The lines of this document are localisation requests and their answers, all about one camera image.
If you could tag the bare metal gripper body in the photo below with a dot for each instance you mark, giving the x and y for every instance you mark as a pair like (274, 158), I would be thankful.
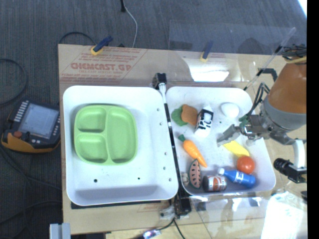
(256, 126)

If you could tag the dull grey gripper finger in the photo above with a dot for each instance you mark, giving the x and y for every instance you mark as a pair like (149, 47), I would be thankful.
(229, 129)
(228, 139)

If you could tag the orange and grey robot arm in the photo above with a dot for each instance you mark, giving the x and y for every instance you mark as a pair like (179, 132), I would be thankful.
(289, 88)

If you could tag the white plastic tray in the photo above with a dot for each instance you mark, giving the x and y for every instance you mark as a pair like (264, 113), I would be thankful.
(224, 148)
(149, 183)

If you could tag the yellow banana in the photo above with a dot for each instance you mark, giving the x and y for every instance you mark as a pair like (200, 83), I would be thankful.
(236, 148)

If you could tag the white egg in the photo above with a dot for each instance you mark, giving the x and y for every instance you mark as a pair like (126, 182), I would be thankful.
(229, 109)

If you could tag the white and black milk carton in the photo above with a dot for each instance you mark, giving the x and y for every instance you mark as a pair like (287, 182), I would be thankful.
(204, 122)

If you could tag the orange fruit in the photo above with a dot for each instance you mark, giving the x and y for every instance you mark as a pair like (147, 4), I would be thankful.
(245, 164)

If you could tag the orange carrot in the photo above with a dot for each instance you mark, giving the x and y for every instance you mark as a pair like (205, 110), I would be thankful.
(193, 149)

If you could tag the blue bottle white cap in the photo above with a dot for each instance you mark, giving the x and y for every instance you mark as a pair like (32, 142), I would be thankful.
(240, 178)

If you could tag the brown bread slice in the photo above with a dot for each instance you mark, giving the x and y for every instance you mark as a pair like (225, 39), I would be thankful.
(190, 114)

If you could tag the silver and orange can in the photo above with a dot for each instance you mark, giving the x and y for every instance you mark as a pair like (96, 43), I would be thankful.
(214, 183)

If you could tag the red watermelon slice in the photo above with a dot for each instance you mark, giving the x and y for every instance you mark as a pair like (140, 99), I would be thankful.
(195, 174)

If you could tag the green lettuce leaf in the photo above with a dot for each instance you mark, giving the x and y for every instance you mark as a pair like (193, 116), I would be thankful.
(176, 117)

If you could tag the thin black and white rod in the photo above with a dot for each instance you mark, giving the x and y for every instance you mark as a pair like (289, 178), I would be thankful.
(170, 126)

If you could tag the green divided plate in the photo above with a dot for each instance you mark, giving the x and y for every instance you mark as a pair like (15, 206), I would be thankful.
(119, 133)

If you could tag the brown cardboard board red print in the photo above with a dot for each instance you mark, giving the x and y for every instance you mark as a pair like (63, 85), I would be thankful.
(104, 66)

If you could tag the black cylinder on white bracket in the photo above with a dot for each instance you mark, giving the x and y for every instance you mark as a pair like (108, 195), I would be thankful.
(290, 169)

